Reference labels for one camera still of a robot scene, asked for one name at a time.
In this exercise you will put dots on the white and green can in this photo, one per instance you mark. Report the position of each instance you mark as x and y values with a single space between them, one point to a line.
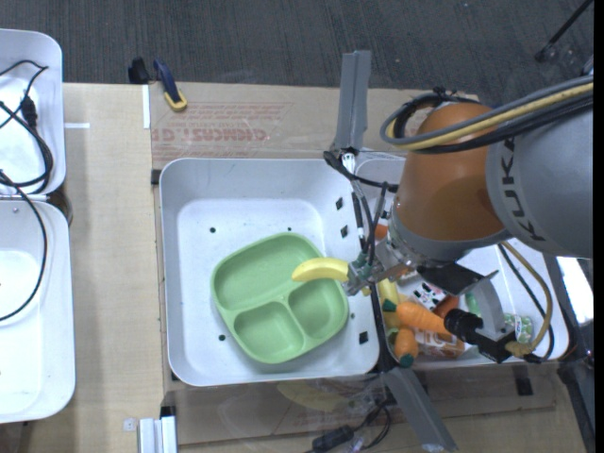
520 326

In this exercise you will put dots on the green divided plate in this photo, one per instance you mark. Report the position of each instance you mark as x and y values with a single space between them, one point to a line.
264 295

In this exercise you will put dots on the white plastic tray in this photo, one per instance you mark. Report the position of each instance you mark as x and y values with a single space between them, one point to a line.
512 276
198 272

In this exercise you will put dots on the white carton with black print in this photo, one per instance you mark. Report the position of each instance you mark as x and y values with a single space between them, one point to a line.
427 296

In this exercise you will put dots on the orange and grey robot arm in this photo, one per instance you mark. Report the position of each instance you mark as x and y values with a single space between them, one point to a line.
453 191

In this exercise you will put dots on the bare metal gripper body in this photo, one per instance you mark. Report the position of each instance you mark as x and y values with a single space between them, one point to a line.
391 266

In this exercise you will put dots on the orange carrot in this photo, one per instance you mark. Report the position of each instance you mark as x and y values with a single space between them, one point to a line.
446 306
406 345
417 315

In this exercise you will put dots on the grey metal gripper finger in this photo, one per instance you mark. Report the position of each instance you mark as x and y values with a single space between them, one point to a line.
357 269
353 288

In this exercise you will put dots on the black cylinder on white bracket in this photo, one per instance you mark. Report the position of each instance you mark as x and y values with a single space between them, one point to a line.
491 342

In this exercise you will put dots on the thin black and white rod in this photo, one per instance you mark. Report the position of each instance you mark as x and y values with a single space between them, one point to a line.
358 215

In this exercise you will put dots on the green toy vegetable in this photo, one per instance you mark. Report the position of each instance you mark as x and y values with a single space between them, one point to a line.
472 302

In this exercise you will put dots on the brown cardboard board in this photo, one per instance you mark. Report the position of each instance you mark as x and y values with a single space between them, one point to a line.
226 125

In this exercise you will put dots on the orange packet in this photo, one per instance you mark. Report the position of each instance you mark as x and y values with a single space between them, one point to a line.
441 347

